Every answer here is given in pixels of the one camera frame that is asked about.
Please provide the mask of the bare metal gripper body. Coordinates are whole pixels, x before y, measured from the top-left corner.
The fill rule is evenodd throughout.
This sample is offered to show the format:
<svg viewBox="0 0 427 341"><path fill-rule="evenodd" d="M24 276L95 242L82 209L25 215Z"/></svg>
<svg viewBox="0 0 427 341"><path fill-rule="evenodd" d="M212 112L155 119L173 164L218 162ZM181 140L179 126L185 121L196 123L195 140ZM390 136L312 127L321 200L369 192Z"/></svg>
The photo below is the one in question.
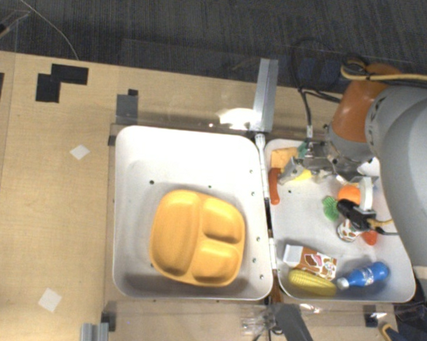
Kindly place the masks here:
<svg viewBox="0 0 427 341"><path fill-rule="evenodd" d="M345 163L342 153L330 142L305 140L299 147L298 160L303 168L313 174L320 171L336 173Z"/></svg>

